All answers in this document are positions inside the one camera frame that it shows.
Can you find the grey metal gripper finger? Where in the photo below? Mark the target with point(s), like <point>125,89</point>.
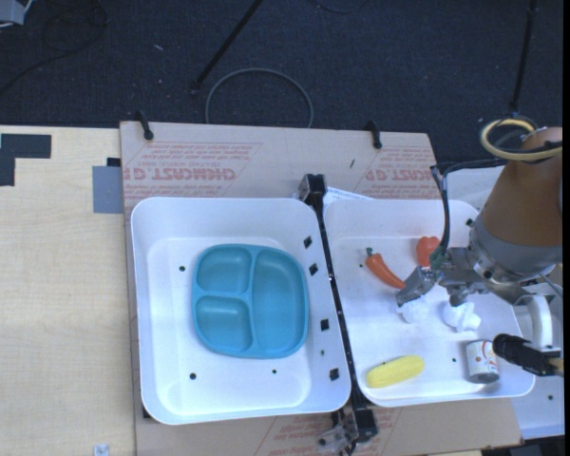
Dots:
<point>457,299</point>
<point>415,285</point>

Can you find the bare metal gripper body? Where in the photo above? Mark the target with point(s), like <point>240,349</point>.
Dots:
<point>461,271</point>

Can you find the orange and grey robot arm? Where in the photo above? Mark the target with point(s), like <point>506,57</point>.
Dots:
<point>522,207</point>

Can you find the white crumpled lump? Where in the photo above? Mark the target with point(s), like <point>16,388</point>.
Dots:
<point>414,312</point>
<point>463,317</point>

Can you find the orange carrot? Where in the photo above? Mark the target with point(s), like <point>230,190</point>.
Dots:
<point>382,270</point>

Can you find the red-orange toy pepper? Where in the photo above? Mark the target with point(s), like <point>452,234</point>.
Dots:
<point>426,250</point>

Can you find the white plastic tray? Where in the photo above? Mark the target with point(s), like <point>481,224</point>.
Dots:
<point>166,302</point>
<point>408,345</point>

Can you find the thin black rod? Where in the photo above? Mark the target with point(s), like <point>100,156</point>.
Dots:
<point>335,292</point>

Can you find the yellow corn cob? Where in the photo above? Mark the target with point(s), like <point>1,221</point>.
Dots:
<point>395,371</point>

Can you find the white paper sheet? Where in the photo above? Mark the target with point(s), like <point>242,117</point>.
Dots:
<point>347,194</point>

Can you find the blue divided plate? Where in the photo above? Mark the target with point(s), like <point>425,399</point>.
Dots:
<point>252,302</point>

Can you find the brown cardboard board red print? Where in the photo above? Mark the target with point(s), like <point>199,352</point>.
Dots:
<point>275,164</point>

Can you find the black cylinder on white bracket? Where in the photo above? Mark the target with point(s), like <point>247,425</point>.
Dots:
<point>522,352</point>

